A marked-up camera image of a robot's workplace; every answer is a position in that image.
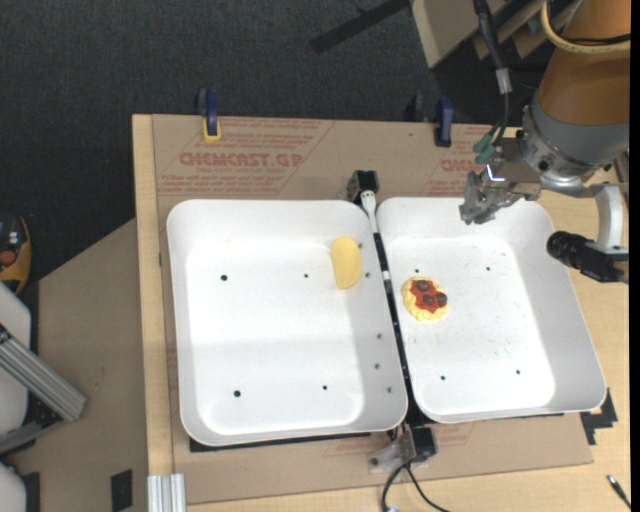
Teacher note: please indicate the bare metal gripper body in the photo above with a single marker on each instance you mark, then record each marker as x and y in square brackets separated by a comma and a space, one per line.
[515, 175]

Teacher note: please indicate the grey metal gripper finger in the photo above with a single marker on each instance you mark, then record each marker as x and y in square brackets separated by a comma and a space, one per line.
[496, 206]
[471, 202]

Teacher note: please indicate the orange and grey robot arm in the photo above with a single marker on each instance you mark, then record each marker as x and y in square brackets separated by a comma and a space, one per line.
[585, 90]

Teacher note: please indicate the thin black and white rod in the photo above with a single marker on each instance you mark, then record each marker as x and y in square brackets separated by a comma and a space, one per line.
[384, 265]

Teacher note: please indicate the yellow pizza with red sauce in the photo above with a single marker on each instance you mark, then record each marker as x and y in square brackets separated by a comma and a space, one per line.
[425, 300]

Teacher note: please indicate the white plastic tray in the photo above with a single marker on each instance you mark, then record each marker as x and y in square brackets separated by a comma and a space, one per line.
[495, 340]
[280, 340]

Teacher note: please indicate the yellow half-round biscuit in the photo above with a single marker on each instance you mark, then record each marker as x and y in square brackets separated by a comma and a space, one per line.
[347, 262]

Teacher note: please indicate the brown cardboard board red print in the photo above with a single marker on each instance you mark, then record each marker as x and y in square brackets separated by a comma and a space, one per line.
[260, 160]

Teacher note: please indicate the black cylinder on white bracket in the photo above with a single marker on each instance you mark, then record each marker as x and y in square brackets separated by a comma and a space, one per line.
[595, 260]

